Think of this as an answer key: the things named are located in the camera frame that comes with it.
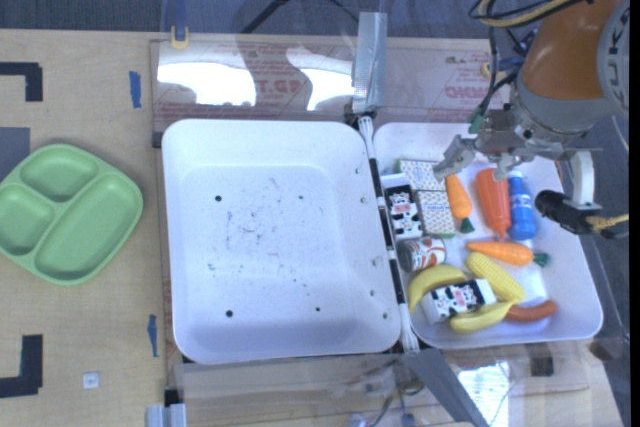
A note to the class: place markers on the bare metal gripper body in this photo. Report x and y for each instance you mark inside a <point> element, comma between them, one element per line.
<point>500,137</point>

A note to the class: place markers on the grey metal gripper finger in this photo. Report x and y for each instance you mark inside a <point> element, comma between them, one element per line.
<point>456,155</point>
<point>505,166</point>

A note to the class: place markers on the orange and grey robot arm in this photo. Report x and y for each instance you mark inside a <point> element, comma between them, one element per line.
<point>565,60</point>

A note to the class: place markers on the orange bottle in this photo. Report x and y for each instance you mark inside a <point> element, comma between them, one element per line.
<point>494,202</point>

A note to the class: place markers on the white carton orange pattern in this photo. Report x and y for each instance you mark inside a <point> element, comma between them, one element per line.
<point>417,172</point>
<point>436,212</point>

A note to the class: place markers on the orange carrot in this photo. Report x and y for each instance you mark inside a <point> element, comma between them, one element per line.
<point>502,252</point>
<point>458,201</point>

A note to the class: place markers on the blue bottle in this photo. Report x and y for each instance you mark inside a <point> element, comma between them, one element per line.
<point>521,210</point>

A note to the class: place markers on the cow print carton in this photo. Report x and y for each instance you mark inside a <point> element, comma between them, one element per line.
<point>404,212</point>
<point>457,299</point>

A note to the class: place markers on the thin black and white rod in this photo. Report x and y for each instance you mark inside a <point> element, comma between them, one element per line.
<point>382,210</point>

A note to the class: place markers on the red and white can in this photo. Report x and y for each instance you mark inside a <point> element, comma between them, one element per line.
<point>422,253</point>

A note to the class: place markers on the yellow corn cob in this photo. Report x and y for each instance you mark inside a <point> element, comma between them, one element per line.
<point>496,276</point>

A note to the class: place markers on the yellow banana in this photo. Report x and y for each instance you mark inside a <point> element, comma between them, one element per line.
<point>480,319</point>
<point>432,279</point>

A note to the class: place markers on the white plastic tray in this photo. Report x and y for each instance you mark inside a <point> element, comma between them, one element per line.
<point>565,295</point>
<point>270,240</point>

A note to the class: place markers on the orange sausage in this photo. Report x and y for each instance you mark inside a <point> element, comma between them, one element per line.
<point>532,311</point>

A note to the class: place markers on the brown cardboard board red print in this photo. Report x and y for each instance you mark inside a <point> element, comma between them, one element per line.
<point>280,110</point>

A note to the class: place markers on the green divided plate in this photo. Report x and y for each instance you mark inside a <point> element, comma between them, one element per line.
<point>75,215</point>

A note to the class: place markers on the black cylinder on white bracket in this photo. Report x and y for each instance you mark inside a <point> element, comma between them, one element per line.
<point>562,210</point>

